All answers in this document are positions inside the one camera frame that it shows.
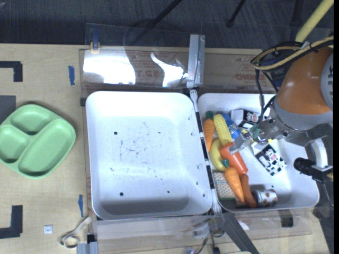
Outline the black cylinder on white bracket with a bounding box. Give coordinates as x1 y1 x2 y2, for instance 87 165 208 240
293 138 334 184

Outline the blue bottle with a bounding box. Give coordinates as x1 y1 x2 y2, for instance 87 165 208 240
221 112 242 140

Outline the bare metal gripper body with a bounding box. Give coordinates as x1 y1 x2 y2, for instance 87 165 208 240
251 117 290 145

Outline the black and white carton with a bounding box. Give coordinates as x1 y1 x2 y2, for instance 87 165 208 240
229 108 262 130

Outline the yellow banana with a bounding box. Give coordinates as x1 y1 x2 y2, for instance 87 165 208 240
209 138 227 173

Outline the beige patterned packet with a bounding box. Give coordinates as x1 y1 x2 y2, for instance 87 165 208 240
212 171 237 201

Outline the white plastic tray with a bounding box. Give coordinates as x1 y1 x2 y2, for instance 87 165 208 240
85 90 214 220
197 93 320 213

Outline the green divided plate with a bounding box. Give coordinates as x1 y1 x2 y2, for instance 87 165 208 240
0 104 77 180

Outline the cow print carton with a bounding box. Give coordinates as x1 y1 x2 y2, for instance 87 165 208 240
254 143 288 177

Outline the orange sausage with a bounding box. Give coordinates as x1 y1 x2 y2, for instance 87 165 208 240
239 174 258 209

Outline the orange carrot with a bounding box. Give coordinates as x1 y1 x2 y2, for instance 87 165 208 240
221 159 246 204
202 111 216 153

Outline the small printed can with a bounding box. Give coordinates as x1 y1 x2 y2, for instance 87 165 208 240
251 188 279 207

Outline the yellow corn cob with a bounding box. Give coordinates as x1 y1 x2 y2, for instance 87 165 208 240
213 113 234 147

